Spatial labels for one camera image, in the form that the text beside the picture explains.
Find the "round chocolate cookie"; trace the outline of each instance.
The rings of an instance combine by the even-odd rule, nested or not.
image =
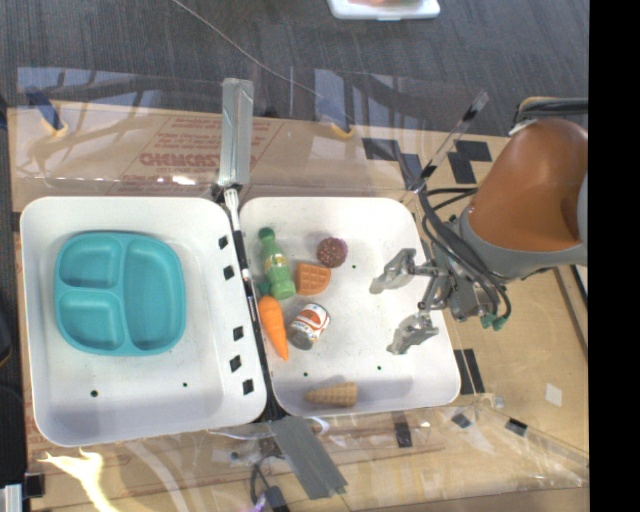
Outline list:
[[[316,256],[325,267],[339,267],[347,259],[347,244],[339,238],[325,238],[318,244]]]

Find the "toy carrot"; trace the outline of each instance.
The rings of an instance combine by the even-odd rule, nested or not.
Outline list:
[[[262,326],[278,354],[285,361],[288,360],[289,345],[287,345],[287,331],[280,303],[271,295],[265,295],[258,301],[258,313],[260,313]]]

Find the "green bottle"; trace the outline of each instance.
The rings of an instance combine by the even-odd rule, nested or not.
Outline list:
[[[282,300],[296,293],[296,285],[291,277],[291,269],[282,249],[276,243],[276,234],[271,228],[262,228],[258,238],[263,243],[262,262],[264,273],[271,287],[269,293]]]

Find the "soda can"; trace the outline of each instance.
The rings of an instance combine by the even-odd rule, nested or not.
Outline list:
[[[326,309],[318,304],[307,304],[287,328],[287,339],[292,345],[310,350],[331,322]]]

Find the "orange waffle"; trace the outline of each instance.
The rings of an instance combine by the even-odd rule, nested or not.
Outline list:
[[[304,397],[315,404],[351,407],[358,401],[358,386],[355,382],[343,382],[342,384],[307,391]]]
[[[311,263],[298,263],[296,267],[296,293],[316,295],[322,292],[331,279],[331,269]]]

